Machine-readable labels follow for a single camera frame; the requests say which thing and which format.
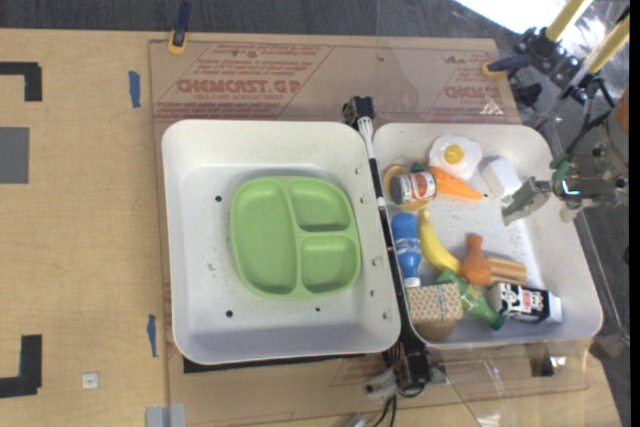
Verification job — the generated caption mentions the brown cardboard board red print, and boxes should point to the brown cardboard board red print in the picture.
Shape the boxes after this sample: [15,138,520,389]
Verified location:
[148,36,596,421]

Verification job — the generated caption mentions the orange carrot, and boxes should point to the orange carrot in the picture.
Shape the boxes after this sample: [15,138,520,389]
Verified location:
[410,162,485,202]

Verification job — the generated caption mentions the blue bottle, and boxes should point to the blue bottle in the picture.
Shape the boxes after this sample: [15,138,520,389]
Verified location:
[390,212,424,289]

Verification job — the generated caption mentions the small red and white can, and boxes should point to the small red and white can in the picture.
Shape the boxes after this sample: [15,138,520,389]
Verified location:
[389,171,438,206]

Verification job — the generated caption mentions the yellow banana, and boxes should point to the yellow banana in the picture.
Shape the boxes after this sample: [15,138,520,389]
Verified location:
[417,208,462,275]

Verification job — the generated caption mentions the white block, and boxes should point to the white block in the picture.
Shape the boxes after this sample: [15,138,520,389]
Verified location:
[479,156,524,200]

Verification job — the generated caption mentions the orange chicken drumstick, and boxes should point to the orange chicken drumstick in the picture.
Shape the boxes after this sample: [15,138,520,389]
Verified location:
[459,233,494,287]

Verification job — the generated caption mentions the tan bread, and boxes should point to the tan bread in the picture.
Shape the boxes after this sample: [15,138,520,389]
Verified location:
[482,257,529,287]

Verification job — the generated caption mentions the black block with thin wires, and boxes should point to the black block with thin wires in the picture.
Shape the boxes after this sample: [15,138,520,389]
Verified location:
[397,349,434,390]
[342,95,376,125]

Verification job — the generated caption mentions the tan patterned carton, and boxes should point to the tan patterned carton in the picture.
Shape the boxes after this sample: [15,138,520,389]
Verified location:
[405,283,465,327]

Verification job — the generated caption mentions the green bottle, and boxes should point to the green bottle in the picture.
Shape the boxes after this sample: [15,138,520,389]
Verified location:
[433,268,507,331]

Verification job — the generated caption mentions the white and yellow fried egg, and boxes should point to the white and yellow fried egg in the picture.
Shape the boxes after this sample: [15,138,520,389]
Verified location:
[428,133,484,181]

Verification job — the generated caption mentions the black and white milk carton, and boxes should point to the black and white milk carton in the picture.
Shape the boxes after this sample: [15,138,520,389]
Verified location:
[487,282,564,324]

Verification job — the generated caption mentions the green divided plate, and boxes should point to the green divided plate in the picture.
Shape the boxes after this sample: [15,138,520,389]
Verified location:
[228,175,363,301]

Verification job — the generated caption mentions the white plastic tray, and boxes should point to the white plastic tray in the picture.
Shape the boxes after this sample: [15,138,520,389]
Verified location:
[160,118,403,366]
[372,122,605,350]

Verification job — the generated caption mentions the thin black and white rod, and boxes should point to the thin black and white rod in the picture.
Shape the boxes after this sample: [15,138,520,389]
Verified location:
[356,114,426,359]

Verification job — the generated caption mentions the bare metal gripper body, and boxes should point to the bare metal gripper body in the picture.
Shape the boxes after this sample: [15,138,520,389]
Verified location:
[548,150,631,216]

